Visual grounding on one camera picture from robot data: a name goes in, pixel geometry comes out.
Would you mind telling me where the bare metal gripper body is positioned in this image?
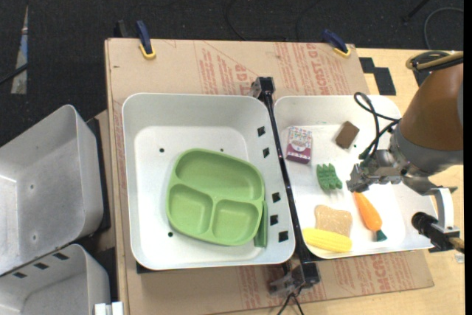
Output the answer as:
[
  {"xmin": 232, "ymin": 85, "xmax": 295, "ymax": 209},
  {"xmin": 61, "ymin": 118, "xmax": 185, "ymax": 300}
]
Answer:
[{"xmin": 362, "ymin": 148, "xmax": 406, "ymax": 187}]

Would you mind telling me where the green ridged toy vegetable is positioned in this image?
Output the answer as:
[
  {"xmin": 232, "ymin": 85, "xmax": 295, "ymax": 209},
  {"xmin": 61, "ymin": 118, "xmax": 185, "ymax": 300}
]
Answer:
[{"xmin": 315, "ymin": 162, "xmax": 344, "ymax": 193}]

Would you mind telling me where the orange carrot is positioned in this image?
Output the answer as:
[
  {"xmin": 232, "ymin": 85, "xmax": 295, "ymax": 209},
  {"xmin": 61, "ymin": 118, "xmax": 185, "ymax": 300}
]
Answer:
[{"xmin": 353, "ymin": 191, "xmax": 389, "ymax": 243}]

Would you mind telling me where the white plastic tray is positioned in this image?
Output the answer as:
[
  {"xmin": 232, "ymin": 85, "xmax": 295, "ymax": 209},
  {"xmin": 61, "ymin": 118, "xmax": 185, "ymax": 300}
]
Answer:
[
  {"xmin": 273, "ymin": 94, "xmax": 440, "ymax": 260},
  {"xmin": 0, "ymin": 243, "xmax": 112, "ymax": 315},
  {"xmin": 121, "ymin": 92, "xmax": 297, "ymax": 271},
  {"xmin": 0, "ymin": 103, "xmax": 105, "ymax": 276}
]

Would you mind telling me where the brown biscuit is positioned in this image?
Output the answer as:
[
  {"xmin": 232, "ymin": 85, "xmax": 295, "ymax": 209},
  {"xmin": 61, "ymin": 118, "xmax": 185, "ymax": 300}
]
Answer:
[{"xmin": 334, "ymin": 120, "xmax": 361, "ymax": 150}]

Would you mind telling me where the tan bread slice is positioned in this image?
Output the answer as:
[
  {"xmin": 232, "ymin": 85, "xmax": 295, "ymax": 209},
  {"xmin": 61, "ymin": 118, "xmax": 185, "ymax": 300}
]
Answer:
[{"xmin": 313, "ymin": 204, "xmax": 354, "ymax": 238}]

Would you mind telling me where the yellow corn cob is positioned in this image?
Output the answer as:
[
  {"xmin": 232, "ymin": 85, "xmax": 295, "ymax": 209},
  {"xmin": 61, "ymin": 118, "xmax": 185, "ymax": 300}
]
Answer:
[{"xmin": 302, "ymin": 226, "xmax": 353, "ymax": 254}]

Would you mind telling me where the purple and white small carton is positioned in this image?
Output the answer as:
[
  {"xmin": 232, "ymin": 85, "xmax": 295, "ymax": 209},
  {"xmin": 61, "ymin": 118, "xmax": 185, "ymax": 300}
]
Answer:
[{"xmin": 285, "ymin": 125, "xmax": 314, "ymax": 165}]

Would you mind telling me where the thin black rod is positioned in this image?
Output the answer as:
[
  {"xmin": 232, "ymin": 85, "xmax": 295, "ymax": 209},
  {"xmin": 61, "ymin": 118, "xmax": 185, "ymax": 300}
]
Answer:
[{"xmin": 263, "ymin": 91, "xmax": 309, "ymax": 266}]

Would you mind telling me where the green divided plate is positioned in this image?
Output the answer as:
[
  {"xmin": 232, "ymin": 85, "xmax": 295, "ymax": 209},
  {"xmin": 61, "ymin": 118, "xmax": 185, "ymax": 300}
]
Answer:
[{"xmin": 164, "ymin": 148, "xmax": 269, "ymax": 248}]

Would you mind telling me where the brown cardboard board red print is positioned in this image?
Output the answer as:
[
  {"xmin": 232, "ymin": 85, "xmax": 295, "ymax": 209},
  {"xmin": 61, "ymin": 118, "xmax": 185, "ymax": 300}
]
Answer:
[{"xmin": 104, "ymin": 38, "xmax": 435, "ymax": 315}]

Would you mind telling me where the black cylinder on white bracket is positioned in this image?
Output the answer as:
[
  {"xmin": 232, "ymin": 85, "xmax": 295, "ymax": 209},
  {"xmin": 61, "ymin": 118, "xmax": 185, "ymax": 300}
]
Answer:
[{"xmin": 411, "ymin": 187, "xmax": 462, "ymax": 252}]

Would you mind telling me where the black block with thin wires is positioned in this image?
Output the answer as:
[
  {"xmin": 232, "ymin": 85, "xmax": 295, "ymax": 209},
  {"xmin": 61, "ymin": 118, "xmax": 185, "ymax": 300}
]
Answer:
[
  {"xmin": 251, "ymin": 76, "xmax": 277, "ymax": 101},
  {"xmin": 268, "ymin": 260, "xmax": 321, "ymax": 295}
]

